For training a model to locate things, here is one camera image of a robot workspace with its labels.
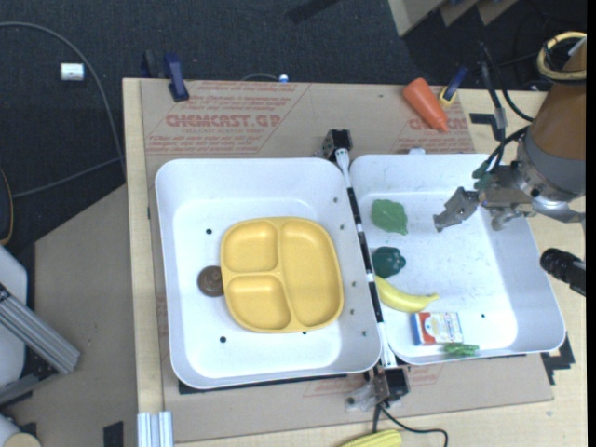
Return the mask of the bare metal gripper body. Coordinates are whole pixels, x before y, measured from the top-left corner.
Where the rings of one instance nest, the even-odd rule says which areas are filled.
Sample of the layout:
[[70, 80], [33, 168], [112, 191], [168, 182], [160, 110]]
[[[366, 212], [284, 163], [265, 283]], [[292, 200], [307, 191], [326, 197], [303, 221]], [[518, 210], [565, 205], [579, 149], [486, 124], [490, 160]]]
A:
[[548, 181], [534, 168], [523, 165], [500, 165], [488, 182], [479, 189], [480, 206], [512, 207], [521, 217], [538, 214], [562, 223], [584, 223], [586, 214], [573, 210], [570, 202], [578, 195]]

